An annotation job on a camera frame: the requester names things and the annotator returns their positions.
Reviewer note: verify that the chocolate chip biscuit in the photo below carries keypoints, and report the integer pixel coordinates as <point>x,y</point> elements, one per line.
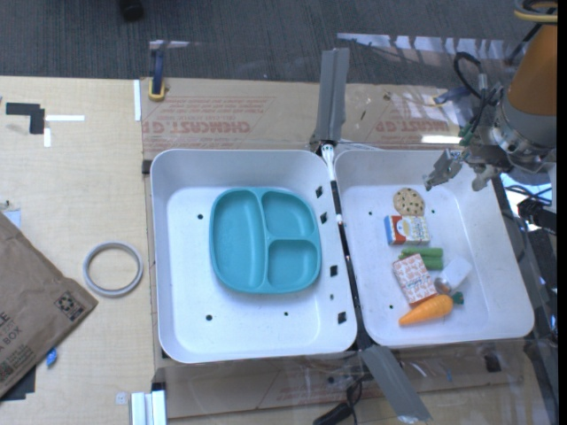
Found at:
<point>408,201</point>

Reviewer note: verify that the green beans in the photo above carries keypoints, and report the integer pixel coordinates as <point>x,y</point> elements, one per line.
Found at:
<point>423,252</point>

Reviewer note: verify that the white plastic tray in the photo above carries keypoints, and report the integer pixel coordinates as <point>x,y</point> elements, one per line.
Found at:
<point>190,281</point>
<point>483,255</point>

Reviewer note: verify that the teal divided plate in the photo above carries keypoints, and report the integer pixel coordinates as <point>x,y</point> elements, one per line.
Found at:
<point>235,241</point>

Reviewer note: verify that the clear plastic bottle white cap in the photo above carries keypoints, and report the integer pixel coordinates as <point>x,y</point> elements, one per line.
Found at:
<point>456,271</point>

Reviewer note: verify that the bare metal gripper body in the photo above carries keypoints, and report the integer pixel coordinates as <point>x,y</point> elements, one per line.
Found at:
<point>489,154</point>

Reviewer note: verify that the orange carrot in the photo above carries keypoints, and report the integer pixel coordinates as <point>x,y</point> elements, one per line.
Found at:
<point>427,311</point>

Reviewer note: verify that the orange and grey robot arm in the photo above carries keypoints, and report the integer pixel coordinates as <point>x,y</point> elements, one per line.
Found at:
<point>533,87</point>

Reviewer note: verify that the brown paper envelope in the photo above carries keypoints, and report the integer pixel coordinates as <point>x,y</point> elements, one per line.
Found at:
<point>31,299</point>

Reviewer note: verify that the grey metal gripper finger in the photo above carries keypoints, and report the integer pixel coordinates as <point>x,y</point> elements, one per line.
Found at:
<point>484,178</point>
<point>443,168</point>

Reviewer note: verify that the orange patterned carton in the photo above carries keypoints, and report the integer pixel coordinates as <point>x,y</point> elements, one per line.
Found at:
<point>414,281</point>

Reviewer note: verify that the brown cardboard board red print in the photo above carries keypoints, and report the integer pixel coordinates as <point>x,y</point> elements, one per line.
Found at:
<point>248,122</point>

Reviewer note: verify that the black chair caster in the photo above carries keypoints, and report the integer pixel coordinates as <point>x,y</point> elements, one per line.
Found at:
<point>131,7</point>

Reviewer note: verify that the white orange blue carton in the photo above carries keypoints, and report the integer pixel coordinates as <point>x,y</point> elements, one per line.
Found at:
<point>407,229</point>

